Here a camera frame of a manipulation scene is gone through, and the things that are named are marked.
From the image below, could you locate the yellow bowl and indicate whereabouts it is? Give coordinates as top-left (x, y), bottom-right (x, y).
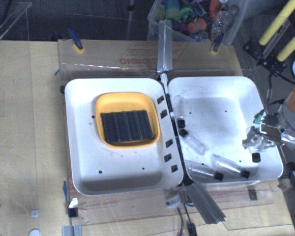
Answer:
top-left (95, 91), bottom-right (161, 148)

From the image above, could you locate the clear plastic bin of toys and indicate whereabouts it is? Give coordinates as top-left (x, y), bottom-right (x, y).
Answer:
top-left (147, 0), bottom-right (252, 47)

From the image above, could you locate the white plastic tray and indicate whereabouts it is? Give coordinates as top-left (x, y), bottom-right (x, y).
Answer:
top-left (167, 76), bottom-right (284, 185)
top-left (64, 77), bottom-right (184, 197)

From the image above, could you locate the brown cardboard board red print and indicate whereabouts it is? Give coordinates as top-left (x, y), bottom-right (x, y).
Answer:
top-left (57, 38), bottom-right (294, 229)

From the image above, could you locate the black ribbed tray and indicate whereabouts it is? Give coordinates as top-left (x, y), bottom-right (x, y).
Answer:
top-left (99, 110), bottom-right (155, 144)

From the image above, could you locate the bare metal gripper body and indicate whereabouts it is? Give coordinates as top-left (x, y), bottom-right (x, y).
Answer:
top-left (258, 114), bottom-right (295, 150)

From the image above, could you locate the clear plastic bottle black cap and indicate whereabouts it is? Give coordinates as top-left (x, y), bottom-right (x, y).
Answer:
top-left (212, 153), bottom-right (251, 179)
top-left (178, 128), bottom-right (208, 156)
top-left (173, 94), bottom-right (186, 129)
top-left (185, 159), bottom-right (225, 182)
top-left (249, 134), bottom-right (262, 163)

